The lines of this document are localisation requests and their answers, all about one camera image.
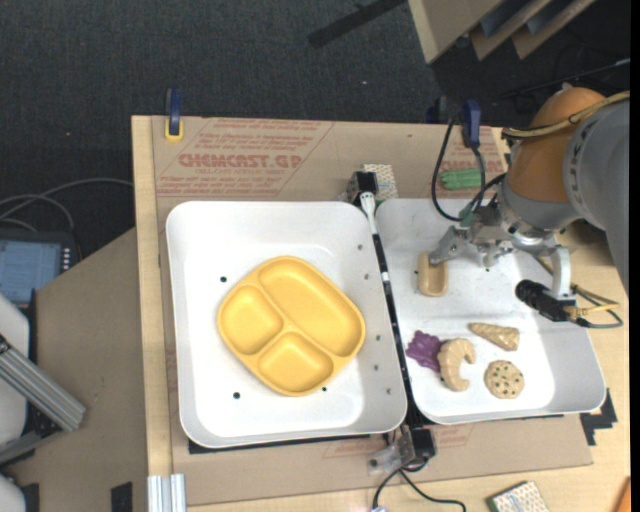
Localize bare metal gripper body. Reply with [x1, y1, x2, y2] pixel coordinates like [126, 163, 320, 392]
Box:
[467, 203, 560, 257]

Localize beige bread roll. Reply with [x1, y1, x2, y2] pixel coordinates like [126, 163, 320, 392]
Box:
[416, 251, 450, 298]

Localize white plastic tray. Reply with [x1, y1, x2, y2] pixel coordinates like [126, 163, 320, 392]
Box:
[374, 196, 608, 426]
[164, 199, 409, 450]

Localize thin black and white rod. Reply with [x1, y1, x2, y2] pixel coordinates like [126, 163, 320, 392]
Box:
[359, 191, 417, 432]

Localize tan pizza slice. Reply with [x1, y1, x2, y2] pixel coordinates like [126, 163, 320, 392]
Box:
[467, 321, 521, 352]

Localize white patterned carton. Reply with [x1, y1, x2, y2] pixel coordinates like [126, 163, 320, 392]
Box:
[363, 163, 398, 200]

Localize purple grapes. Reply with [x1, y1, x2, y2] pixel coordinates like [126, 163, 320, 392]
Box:
[404, 329, 444, 373]

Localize beige croissant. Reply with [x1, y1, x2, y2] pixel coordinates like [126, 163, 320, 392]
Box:
[437, 337, 478, 393]

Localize chocolate chip biscuit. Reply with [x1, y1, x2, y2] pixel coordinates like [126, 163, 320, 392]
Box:
[482, 359, 526, 401]

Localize yellow divided plate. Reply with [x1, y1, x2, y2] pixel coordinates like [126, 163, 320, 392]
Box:
[216, 255, 368, 398]

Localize brown cardboard board red print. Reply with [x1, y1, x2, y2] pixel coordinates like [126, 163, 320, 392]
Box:
[149, 115, 594, 507]

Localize patterned carton with green edge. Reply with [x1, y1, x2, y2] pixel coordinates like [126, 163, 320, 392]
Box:
[486, 480, 545, 512]

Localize black cylinder on white bracket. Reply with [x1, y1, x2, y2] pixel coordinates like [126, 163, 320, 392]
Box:
[514, 246, 579, 322]

